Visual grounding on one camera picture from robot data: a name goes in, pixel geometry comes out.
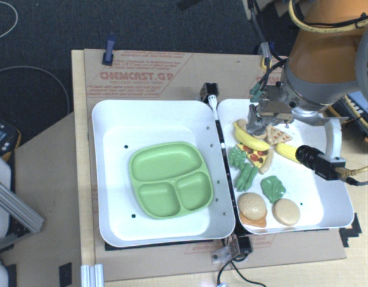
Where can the black cylinder on white bracket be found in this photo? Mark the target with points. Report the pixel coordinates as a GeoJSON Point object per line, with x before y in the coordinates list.
{"type": "Point", "coordinates": [318, 160]}

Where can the green broccoli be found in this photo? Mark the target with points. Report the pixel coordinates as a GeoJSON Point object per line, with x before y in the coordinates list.
{"type": "Point", "coordinates": [237, 158]}

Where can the brown cardboard board red print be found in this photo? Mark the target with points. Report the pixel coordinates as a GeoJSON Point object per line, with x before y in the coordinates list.
{"type": "Point", "coordinates": [172, 70]}

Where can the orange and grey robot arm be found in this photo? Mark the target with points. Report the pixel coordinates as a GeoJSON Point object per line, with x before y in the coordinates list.
{"type": "Point", "coordinates": [324, 49]}

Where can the tan burger with orange cheese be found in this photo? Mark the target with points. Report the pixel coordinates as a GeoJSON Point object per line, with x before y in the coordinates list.
{"type": "Point", "coordinates": [252, 208]}

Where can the green lettuce leaf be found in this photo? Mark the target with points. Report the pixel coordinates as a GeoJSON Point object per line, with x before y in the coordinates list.
{"type": "Point", "coordinates": [273, 188]}

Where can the tan biscuit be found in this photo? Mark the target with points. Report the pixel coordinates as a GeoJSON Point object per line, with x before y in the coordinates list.
{"type": "Point", "coordinates": [242, 123]}

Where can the tan triangular cracker slice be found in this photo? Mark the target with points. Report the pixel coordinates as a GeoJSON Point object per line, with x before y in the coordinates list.
{"type": "Point", "coordinates": [278, 135]}

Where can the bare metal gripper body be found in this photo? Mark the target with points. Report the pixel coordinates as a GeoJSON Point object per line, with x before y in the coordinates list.
{"type": "Point", "coordinates": [275, 102]}

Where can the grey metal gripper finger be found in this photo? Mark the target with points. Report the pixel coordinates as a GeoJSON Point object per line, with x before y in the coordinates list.
{"type": "Point", "coordinates": [251, 118]}
{"type": "Point", "coordinates": [262, 129]}

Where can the yellow corn cob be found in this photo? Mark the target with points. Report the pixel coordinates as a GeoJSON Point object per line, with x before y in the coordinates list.
{"type": "Point", "coordinates": [287, 151]}

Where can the green asparagus bunch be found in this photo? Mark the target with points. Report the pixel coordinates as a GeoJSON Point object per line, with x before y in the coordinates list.
{"type": "Point", "coordinates": [246, 176]}

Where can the white plastic tray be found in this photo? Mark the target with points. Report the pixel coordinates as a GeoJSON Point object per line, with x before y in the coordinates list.
{"type": "Point", "coordinates": [315, 196]}
{"type": "Point", "coordinates": [112, 172]}

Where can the yellow banana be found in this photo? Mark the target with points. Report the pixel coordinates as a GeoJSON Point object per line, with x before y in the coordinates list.
{"type": "Point", "coordinates": [246, 137]}

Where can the thin black and white rod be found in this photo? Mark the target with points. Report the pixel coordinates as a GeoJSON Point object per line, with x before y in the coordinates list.
{"type": "Point", "coordinates": [223, 148]}

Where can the pizza slice with red toppings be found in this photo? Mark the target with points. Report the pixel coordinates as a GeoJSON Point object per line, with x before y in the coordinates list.
{"type": "Point", "coordinates": [258, 157]}

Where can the tan round bun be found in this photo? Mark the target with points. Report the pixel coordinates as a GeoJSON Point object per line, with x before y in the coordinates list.
{"type": "Point", "coordinates": [286, 211]}

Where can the green divided plate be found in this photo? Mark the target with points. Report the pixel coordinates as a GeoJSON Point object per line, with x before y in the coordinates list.
{"type": "Point", "coordinates": [169, 178]}

